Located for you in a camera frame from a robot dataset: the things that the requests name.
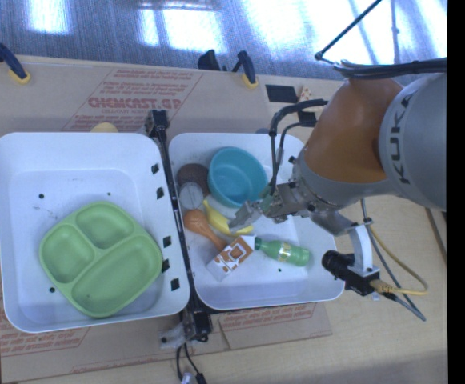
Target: table surface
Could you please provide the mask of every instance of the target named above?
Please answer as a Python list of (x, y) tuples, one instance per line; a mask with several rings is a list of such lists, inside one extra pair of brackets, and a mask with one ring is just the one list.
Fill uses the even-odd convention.
[[(294, 82), (271, 78), (269, 83)], [(337, 86), (337, 82), (315, 82)], [(269, 104), (271, 111), (280, 104)], [(285, 124), (291, 123), (288, 118)], [(291, 134), (306, 140), (309, 130)], [(209, 383), (444, 383), (447, 372), (447, 266), (446, 253), (437, 239), (430, 212), (394, 196), (366, 200), (367, 213), (384, 243), (429, 285), (428, 294), (412, 300), (426, 317), (417, 318), (396, 302), (361, 297), (345, 291), (326, 302), (332, 335), (271, 346), (204, 354), (192, 358)], [(360, 206), (343, 210), (352, 220), (362, 220)], [(335, 239), (339, 252), (351, 252), (347, 236)], [(419, 289), (420, 284), (391, 259), (387, 259), (400, 284)], [(381, 278), (391, 282), (378, 258)], [(185, 358), (182, 369), (192, 371)], [(156, 382), (175, 384), (175, 359), (31, 381), (37, 384), (68, 382), (107, 384)]]

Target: brown spoon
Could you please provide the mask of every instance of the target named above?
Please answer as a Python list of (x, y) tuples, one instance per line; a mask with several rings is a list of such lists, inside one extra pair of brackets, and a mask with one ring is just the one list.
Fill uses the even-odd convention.
[(200, 209), (191, 209), (184, 214), (184, 226), (195, 232), (196, 234), (201, 234), (206, 238), (210, 239), (216, 249), (220, 252), (228, 245), (228, 242), (221, 239), (217, 234), (213, 232), (210, 228), (209, 223), (207, 222), (206, 214), (204, 214)]

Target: cardboard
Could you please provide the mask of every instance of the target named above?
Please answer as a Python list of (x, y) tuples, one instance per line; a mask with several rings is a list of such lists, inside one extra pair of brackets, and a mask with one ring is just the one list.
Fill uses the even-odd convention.
[[(169, 110), (169, 138), (182, 132), (255, 132), (268, 127), (273, 110), (280, 107), (269, 104), (265, 90), (245, 87), (238, 74), (18, 58), (31, 73), (31, 82), (20, 86), (10, 79), (6, 64), (0, 63), (0, 137), (16, 131), (90, 131), (101, 122), (112, 122), (122, 132), (137, 132), (143, 130), (148, 110), (155, 107)], [(297, 84), (296, 79), (259, 76), (260, 82), (264, 80)], [(295, 89), (300, 91), (301, 82), (298, 84)], [(323, 92), (313, 88), (313, 93), (329, 98), (338, 85), (325, 82), (320, 85)], [(213, 314), (212, 322), (209, 341), (191, 343), (193, 354), (331, 334), (322, 303)], [(7, 320), (0, 283), (2, 382), (172, 359), (175, 349), (162, 348), (159, 337), (178, 323), (175, 314), (28, 334), (15, 329)]]

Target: bottle label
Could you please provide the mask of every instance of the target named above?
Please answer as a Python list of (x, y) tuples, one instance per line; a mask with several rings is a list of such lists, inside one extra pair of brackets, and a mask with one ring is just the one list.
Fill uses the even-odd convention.
[(279, 262), (287, 262), (287, 259), (291, 256), (291, 245), (287, 242), (282, 242), (279, 250), (279, 256), (277, 260)]

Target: yellow cable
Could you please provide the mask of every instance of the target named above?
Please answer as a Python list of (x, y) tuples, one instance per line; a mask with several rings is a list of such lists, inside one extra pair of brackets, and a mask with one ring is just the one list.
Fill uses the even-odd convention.
[(378, 234), (375, 232), (373, 229), (373, 226), (370, 226), (371, 233), (376, 239), (376, 242), (382, 247), (383, 250), (387, 252), (387, 254), (396, 262), (398, 265), (400, 265), (404, 270), (406, 270), (409, 274), (411, 274), (415, 279), (417, 279), (424, 287), (424, 290), (409, 290), (409, 289), (402, 289), (399, 287), (392, 286), (383, 280), (373, 280), (371, 281), (371, 286), (378, 292), (378, 293), (401, 293), (401, 294), (412, 294), (415, 296), (424, 296), (427, 294), (427, 283), (424, 281), (423, 278), (421, 278), (416, 272), (414, 272), (410, 267), (405, 265), (403, 262), (401, 262), (395, 254), (393, 254), (388, 247), (383, 243), (383, 241), (379, 238)]

